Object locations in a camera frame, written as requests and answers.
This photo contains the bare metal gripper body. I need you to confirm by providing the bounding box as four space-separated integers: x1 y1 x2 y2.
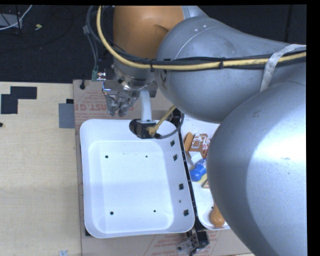
102 78 158 100

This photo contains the brown and white carton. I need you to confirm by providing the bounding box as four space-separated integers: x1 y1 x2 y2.
188 133 211 157

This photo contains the white plastic tray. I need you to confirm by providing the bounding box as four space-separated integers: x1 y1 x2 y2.
178 116 231 231
79 118 196 239

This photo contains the white packet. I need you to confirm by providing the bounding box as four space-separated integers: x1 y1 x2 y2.
186 151 203 171

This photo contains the blue and white bottle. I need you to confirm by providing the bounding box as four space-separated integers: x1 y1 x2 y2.
189 158 208 183

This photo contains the orange toy bread roll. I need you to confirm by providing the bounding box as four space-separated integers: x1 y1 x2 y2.
209 203 226 229

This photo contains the black cylinder on white bracket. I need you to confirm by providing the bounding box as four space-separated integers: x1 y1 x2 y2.
128 90 158 140

